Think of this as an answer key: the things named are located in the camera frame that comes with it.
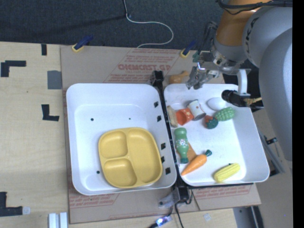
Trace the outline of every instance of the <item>green bottle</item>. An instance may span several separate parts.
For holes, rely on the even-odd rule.
[[[183,127],[177,128],[174,131],[175,135],[175,146],[177,152],[181,155],[181,164],[187,164],[189,162],[187,152],[189,150],[187,130]]]

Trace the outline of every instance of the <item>wooden surface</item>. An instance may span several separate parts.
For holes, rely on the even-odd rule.
[[[26,60],[0,78],[0,191],[7,207],[30,207],[29,215],[0,217],[0,227],[47,227],[49,213],[68,212],[67,169],[62,91],[48,89],[47,71],[61,71],[59,45],[0,42],[0,61]],[[44,121],[41,105],[59,121]],[[167,228],[181,227],[177,215]],[[159,217],[110,220],[69,225],[90,227],[149,227]],[[233,209],[181,214],[184,227],[236,228]]]

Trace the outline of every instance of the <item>orange carrot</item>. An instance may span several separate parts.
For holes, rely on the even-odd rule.
[[[197,168],[201,167],[203,164],[207,162],[207,156],[210,156],[212,152],[210,150],[206,151],[206,154],[198,154],[182,171],[181,175],[184,176]]]

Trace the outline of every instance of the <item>cardboard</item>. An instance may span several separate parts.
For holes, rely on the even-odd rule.
[[[190,73],[195,66],[192,62],[194,51],[191,51],[187,58],[181,58],[179,50],[85,46],[83,50],[75,53],[71,46],[61,46],[60,53],[70,223],[167,214],[169,209],[159,208],[158,200],[170,194],[171,188],[95,196],[85,196],[75,190],[71,179],[66,91],[76,83],[149,83],[154,70],[163,71],[165,87],[172,75],[179,75],[183,71]],[[181,77],[181,82],[187,80],[187,77]],[[220,84],[224,83],[224,80],[219,77],[210,83]],[[194,201],[189,205],[179,206],[179,212],[261,203],[255,184],[193,189],[193,194]]]

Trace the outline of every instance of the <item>divided yellow plate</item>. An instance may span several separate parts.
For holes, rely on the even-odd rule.
[[[143,128],[121,128],[103,134],[98,143],[105,179],[118,188],[156,182],[162,161],[152,134]]]

